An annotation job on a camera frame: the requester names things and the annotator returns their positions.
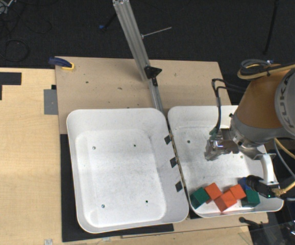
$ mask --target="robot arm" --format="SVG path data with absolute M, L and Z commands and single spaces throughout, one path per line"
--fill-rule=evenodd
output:
M 277 191 L 279 183 L 274 181 L 271 154 L 259 147 L 279 137 L 295 139 L 295 64 L 248 60 L 242 62 L 238 76 L 251 82 L 231 115 L 230 128 L 220 129 L 218 121 L 210 132 L 205 158 L 215 160 L 221 154 L 242 152 L 260 160 L 263 179 L 248 176 L 247 184 L 266 198 L 279 197 L 282 191 Z

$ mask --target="green cube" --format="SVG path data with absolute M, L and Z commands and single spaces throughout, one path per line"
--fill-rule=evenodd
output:
M 258 204 L 260 204 L 260 197 L 259 193 L 257 191 L 254 191 L 252 189 L 245 190 L 246 197 L 241 199 L 241 205 L 243 207 L 255 207 Z
M 209 194 L 203 189 L 200 188 L 193 192 L 190 196 L 190 202 L 194 209 L 200 207 L 203 203 L 210 199 Z

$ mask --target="blue clamp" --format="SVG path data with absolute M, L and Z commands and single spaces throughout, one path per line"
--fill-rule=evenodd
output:
M 49 64 L 52 65 L 57 65 L 57 66 L 61 66 L 62 69 L 64 70 L 73 70 L 74 69 L 74 64 L 70 63 L 64 59 L 58 58 L 58 57 L 50 57 Z

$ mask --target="wooden platform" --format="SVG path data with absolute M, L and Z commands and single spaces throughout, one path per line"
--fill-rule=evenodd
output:
M 46 239 L 52 239 L 53 245 L 65 244 L 61 237 L 59 136 L 66 133 L 64 122 L 68 112 L 82 108 L 83 104 L 86 108 L 108 105 L 123 108 L 137 104 L 151 107 L 150 92 L 135 73 L 133 60 L 71 60 L 76 65 L 73 73 L 58 67 L 56 70 L 0 68 L 0 72 L 22 73 L 21 85 L 3 86 L 0 101 L 0 244 L 42 245 Z M 158 82 L 165 109 L 175 105 L 215 103 L 210 81 L 221 78 L 217 63 L 160 60 L 151 63 L 163 69 Z M 109 77 L 107 72 L 116 71 L 111 66 L 131 75 L 126 78 L 120 75 L 119 79 L 114 75 Z M 76 78 L 78 74 L 85 78 Z M 57 84 L 60 118 L 44 114 L 43 90 L 51 89 L 54 84 Z M 222 101 L 229 104 L 228 96 L 223 95 Z M 255 222 L 268 221 L 266 213 L 249 213 L 245 217 Z M 201 244 L 201 240 L 203 244 L 212 245 L 246 244 L 242 236 L 249 237 L 248 228 L 238 218 L 238 215 L 188 218 L 174 224 L 173 233 L 118 236 L 110 241 L 119 245 Z M 103 243 L 102 239 L 67 244 L 97 243 Z

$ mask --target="white tray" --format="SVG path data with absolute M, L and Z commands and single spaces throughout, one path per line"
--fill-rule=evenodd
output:
M 67 118 L 77 218 L 89 233 L 188 215 L 164 115 L 153 108 L 75 110 Z
M 234 113 L 237 106 L 222 106 L 222 128 L 230 126 L 230 113 Z M 174 136 L 176 150 L 179 156 L 189 195 L 200 187 L 206 187 L 215 182 L 221 191 L 237 184 L 237 180 L 248 175 L 263 178 L 263 169 L 259 160 L 251 160 L 244 154 L 225 154 L 218 159 L 207 161 L 204 157 L 205 147 L 217 122 L 218 110 L 216 106 L 177 106 L 168 112 L 168 121 Z M 242 207 L 241 201 L 220 212 L 215 202 L 204 203 L 192 210 L 200 217 L 216 217 L 248 212 L 273 212 L 283 206 L 283 200 L 267 199 L 260 196 L 260 204 L 255 208 Z

